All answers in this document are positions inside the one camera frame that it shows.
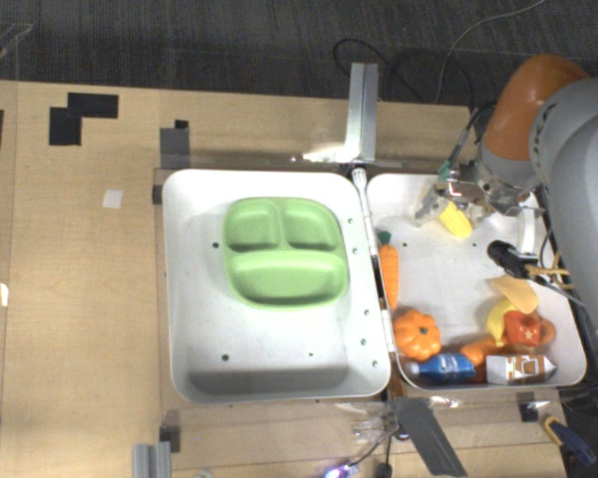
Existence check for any white and brown carton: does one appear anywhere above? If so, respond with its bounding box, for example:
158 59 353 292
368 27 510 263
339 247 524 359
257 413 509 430
485 354 558 385

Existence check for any yellow flat chip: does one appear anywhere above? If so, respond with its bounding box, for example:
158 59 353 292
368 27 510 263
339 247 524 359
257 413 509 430
491 275 539 316

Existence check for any yellow corn cob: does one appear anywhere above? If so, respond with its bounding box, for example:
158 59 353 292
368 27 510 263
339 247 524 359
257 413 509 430
438 200 473 240

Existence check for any yellow banana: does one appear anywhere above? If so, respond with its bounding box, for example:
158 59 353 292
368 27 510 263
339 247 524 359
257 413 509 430
486 299 519 348

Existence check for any red cup with star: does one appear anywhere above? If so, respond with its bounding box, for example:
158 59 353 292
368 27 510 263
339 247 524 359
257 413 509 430
502 310 557 347

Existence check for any green divided plate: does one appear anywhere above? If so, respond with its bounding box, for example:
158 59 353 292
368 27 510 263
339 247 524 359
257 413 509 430
221 196 351 312

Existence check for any orange pumpkin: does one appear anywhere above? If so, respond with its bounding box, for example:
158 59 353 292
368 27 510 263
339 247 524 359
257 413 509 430
392 309 443 362

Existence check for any orange carrot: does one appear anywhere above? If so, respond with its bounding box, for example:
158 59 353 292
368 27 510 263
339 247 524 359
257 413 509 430
377 230 401 311

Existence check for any white plastic tray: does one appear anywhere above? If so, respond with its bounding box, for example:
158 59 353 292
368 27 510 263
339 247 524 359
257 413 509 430
160 168 393 404
366 172 588 392

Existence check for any blue bottle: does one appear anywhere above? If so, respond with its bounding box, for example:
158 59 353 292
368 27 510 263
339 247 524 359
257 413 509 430
403 352 477 385

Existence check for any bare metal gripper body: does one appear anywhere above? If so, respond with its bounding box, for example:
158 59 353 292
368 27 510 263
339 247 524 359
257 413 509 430
445 161 530 217

